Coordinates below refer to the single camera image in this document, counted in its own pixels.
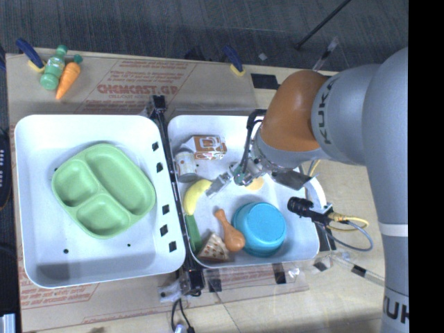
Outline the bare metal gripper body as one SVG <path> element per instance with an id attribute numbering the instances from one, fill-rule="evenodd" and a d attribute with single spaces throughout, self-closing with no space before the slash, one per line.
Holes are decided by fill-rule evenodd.
<path id="1" fill-rule="evenodd" d="M 247 155 L 240 162 L 233 162 L 229 166 L 229 172 L 234 183 L 239 186 L 248 186 L 254 179 L 275 170 L 274 163 L 266 158 L 251 157 Z"/>

